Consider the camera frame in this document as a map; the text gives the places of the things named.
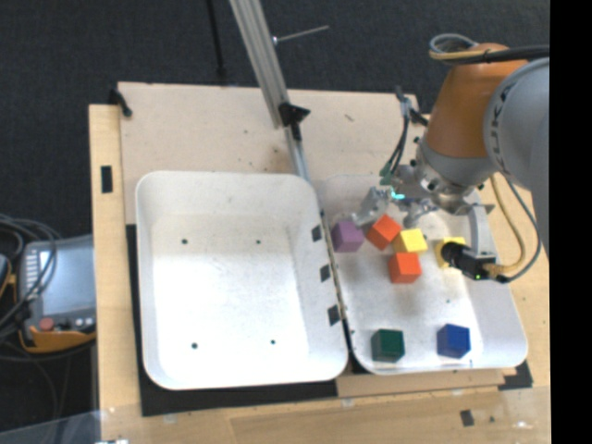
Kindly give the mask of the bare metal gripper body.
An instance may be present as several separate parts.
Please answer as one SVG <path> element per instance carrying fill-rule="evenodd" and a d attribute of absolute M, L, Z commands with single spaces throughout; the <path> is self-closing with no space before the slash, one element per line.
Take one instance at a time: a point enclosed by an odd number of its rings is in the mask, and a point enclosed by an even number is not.
<path fill-rule="evenodd" d="M 471 187 L 455 184 L 429 165 L 400 165 L 391 178 L 395 202 L 408 211 L 443 210 L 450 215 L 466 215 Z"/>

